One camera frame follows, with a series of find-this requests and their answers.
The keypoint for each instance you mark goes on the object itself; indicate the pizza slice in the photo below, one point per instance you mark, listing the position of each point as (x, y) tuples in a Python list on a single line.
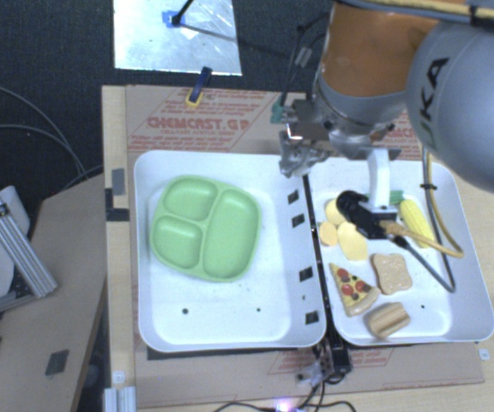
[(352, 292)]

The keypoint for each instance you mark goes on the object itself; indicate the thin black rod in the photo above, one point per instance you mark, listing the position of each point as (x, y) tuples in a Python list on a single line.
[(321, 264)]

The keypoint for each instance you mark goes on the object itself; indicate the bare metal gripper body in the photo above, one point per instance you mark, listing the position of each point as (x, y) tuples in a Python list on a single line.
[(315, 122)]

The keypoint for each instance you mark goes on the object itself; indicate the yellow round slice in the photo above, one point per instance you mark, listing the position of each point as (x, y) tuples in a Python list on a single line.
[(332, 213), (328, 234)]

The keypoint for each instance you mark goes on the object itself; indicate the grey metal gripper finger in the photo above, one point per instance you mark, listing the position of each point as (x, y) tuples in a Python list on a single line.
[(315, 153), (290, 161)]

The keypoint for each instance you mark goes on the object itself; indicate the yellow corn cob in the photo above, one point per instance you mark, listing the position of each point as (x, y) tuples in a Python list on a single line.
[(416, 221)]

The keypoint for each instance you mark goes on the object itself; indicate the brown bread slice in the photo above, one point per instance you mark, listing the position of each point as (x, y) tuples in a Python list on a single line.
[(392, 274)]

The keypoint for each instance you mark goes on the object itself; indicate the large yellow oval slice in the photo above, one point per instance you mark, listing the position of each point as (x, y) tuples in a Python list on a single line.
[(353, 242)]

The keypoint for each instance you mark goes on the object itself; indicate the black cylinder on white bracket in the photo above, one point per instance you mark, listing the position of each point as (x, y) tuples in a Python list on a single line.
[(369, 219)]

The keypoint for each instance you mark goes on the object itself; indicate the white plastic tray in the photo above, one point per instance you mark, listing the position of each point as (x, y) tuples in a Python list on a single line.
[(212, 311), (440, 307)]

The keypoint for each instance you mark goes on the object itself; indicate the brown cardboard board red print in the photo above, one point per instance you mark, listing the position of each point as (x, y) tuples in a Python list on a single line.
[(212, 122)]

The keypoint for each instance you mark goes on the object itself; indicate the green divided plate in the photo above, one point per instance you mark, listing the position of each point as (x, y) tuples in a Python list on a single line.
[(230, 234)]

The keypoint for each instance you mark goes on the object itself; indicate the tan hot dog bun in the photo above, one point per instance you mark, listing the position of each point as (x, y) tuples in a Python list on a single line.
[(387, 320)]

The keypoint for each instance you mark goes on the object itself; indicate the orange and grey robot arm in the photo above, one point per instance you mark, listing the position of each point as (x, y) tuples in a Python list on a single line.
[(375, 50)]

